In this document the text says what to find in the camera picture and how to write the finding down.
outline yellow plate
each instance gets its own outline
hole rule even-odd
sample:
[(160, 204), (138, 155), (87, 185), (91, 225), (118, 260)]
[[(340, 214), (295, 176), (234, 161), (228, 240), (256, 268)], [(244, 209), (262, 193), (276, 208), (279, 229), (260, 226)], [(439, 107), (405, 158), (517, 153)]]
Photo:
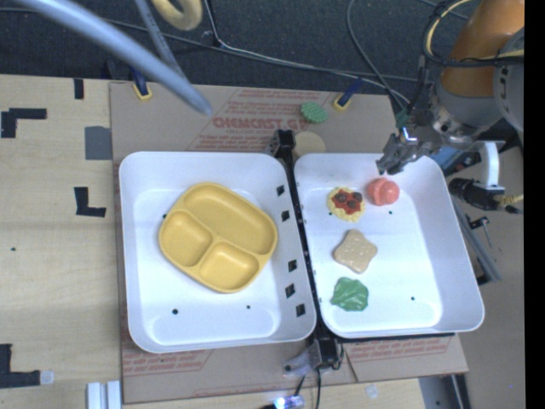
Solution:
[(230, 189), (203, 182), (187, 189), (159, 229), (163, 254), (218, 292), (248, 286), (278, 241), (271, 217)]

